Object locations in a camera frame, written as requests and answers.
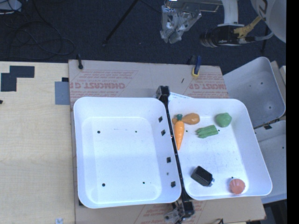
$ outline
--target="orange carrot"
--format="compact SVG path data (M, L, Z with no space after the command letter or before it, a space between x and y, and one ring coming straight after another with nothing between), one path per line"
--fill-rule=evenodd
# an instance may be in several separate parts
M185 124L182 121L182 115L178 114L177 119L178 121L174 125L174 139L177 144L177 149L181 148L184 132L185 132Z

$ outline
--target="green vegetable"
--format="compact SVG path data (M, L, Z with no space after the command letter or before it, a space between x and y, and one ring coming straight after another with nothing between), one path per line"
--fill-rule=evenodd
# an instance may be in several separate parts
M208 136L218 134L218 130L217 130L215 125L210 125L210 126L207 126L207 127L199 128L196 131L196 133L197 133L198 137L203 139L203 138L206 138Z
M231 121L232 117L229 113L221 113L216 116L216 122L222 128L227 127Z

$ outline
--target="white plastic object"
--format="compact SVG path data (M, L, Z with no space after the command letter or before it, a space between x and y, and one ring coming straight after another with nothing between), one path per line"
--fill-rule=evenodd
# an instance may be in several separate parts
M268 168L273 189L261 197L263 203L287 199L286 186L286 121L281 120L255 129L256 138Z
M237 99L176 98L169 102L171 118L181 113L197 113L200 122L185 124L178 157L186 192L195 200L210 200L240 196L264 196L271 192L272 182L257 142L246 106ZM217 125L215 117L228 112L232 121L227 127ZM199 138L196 130L215 125L219 133ZM201 166L211 173L214 183L205 187L191 178ZM245 182L245 190L233 194L229 189L232 178Z
M165 106L156 98L74 104L78 196L88 208L171 203L181 185Z
M251 0L251 4L274 35L286 43L286 0Z
M285 113L285 102L268 58L258 57L225 74L223 79L229 97L246 105L254 128Z

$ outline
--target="dark floor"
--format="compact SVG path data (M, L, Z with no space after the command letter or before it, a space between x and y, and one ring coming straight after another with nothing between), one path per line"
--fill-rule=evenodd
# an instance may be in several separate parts
M224 22L223 7L202 17L182 40L165 43L160 36L161 6L165 0L138 0L108 39L102 43L134 0L20 0L21 12L0 15L0 60L67 62L77 54L83 60L186 64L194 56L203 65L217 65L226 74L260 56L286 65L286 43L276 36L240 46L204 47L199 35ZM239 24L256 17L250 0L238 1ZM264 36L259 22L249 34Z

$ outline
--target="light wood surface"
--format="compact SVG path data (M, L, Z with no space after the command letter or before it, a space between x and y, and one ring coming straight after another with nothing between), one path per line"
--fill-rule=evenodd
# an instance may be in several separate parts
M17 78L17 91L0 92L0 223L75 223L69 105L55 105L55 81L67 63L0 62L35 66Z

